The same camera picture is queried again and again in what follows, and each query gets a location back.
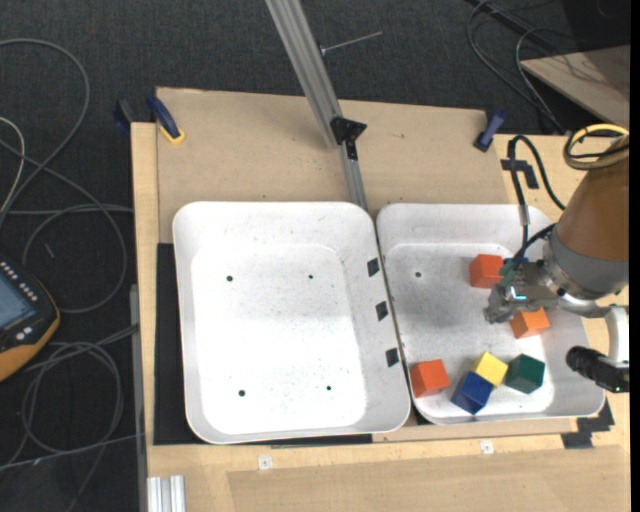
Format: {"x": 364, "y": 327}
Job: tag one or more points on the white plastic tray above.
{"x": 280, "y": 340}
{"x": 440, "y": 310}

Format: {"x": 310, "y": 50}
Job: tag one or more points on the yellow cube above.
{"x": 491, "y": 369}

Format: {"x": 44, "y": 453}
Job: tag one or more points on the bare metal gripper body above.
{"x": 532, "y": 285}

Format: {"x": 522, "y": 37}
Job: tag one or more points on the orange cube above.
{"x": 429, "y": 377}
{"x": 484, "y": 272}
{"x": 531, "y": 324}

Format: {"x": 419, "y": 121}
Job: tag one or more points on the black cylinder on white bracket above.
{"x": 595, "y": 367}

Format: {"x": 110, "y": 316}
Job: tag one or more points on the brown cardboard board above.
{"x": 260, "y": 155}

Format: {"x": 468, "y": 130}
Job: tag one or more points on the blue cube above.
{"x": 472, "y": 392}

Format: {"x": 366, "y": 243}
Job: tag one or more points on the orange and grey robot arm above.
{"x": 597, "y": 215}

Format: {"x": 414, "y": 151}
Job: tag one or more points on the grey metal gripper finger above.
{"x": 514, "y": 309}
{"x": 494, "y": 306}

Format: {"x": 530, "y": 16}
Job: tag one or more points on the green cube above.
{"x": 525, "y": 374}

